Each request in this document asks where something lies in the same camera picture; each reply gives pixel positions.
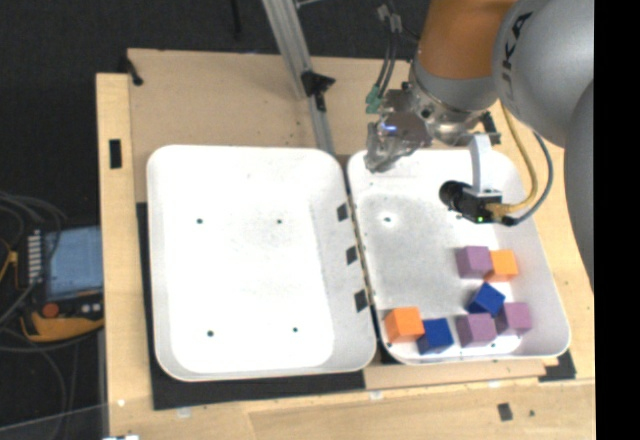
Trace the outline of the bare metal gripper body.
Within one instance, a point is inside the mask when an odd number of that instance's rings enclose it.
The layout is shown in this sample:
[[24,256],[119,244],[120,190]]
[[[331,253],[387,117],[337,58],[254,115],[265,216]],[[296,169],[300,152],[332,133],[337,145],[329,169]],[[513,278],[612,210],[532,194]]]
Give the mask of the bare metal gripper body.
[[462,146],[481,123],[482,110],[461,110],[429,93],[389,90],[378,109],[378,142],[385,149]]

